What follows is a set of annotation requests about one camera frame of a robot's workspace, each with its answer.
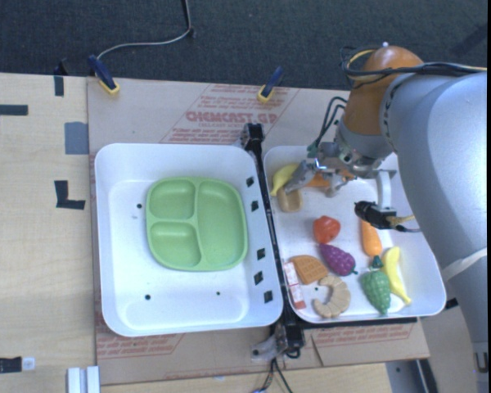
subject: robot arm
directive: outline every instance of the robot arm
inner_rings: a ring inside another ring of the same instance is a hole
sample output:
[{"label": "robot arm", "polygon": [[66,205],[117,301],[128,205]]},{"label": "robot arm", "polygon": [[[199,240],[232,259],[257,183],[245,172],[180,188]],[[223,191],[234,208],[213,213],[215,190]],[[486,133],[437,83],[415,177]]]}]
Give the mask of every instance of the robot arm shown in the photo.
[{"label": "robot arm", "polygon": [[[352,70],[351,62],[366,54],[371,55],[363,69]],[[328,196],[352,178],[380,182],[381,162],[396,153],[414,217],[466,320],[479,391],[489,391],[487,72],[426,64],[392,46],[356,52],[343,68],[353,90],[335,139],[322,142],[322,127],[286,191],[317,172],[330,179]],[[400,229],[392,220],[396,211],[382,202],[361,201],[355,213],[375,227]]]}]

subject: red tomato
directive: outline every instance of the red tomato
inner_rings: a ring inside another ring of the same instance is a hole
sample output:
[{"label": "red tomato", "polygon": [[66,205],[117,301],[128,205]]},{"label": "red tomato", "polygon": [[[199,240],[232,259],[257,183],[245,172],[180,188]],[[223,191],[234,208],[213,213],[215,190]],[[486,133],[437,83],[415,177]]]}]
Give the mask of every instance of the red tomato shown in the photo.
[{"label": "red tomato", "polygon": [[340,233],[340,221],[323,215],[313,221],[313,234],[318,243],[328,243]]}]

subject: cardboard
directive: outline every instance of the cardboard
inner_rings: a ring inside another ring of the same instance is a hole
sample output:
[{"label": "cardboard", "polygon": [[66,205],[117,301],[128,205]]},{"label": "cardboard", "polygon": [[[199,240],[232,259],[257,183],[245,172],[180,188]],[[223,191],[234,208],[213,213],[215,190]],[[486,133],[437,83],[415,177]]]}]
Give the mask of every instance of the cardboard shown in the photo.
[{"label": "cardboard", "polygon": [[[268,363],[251,359],[251,348],[269,336],[268,327],[156,337],[121,337],[101,316],[98,281],[94,157],[113,142],[237,144],[244,124],[261,123],[263,149],[309,144],[329,101],[347,92],[276,88],[269,102],[256,100],[259,88],[117,79],[110,95],[88,78],[91,211],[95,265],[97,365],[101,384],[113,385],[190,377],[265,372]],[[365,364],[429,356],[419,321],[309,329],[298,359],[284,369]]]}]

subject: table surface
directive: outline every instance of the table surface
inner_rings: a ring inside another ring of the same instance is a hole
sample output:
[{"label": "table surface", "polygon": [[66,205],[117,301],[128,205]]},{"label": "table surface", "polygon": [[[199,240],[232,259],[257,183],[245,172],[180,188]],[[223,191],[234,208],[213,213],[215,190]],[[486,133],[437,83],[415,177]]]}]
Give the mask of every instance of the table surface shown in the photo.
[{"label": "table surface", "polygon": [[[34,357],[36,368],[0,374],[0,391],[65,391],[67,368],[96,364],[88,155],[65,153],[65,124],[88,122],[86,79],[0,74],[0,358]],[[56,208],[54,182],[69,183],[83,210]],[[391,392],[384,364],[291,370],[293,391]],[[104,386],[104,392],[251,392],[265,374]],[[286,391],[275,377],[269,391]]]}]

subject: blue clamp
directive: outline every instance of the blue clamp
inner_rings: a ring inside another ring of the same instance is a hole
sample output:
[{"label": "blue clamp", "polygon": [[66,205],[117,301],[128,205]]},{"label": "blue clamp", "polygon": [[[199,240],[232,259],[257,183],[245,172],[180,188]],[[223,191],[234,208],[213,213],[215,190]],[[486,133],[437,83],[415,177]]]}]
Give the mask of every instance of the blue clamp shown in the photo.
[{"label": "blue clamp", "polygon": [[91,67],[95,75],[100,79],[100,85],[111,95],[117,93],[120,90],[120,86],[113,80],[107,67],[98,60],[95,56],[89,56],[89,67]]},{"label": "blue clamp", "polygon": [[259,102],[265,103],[269,99],[271,99],[271,96],[273,95],[273,90],[280,82],[282,81],[284,75],[284,70],[278,66],[273,75],[271,76],[271,79],[260,88],[258,94],[256,95],[256,98],[259,100]]}]

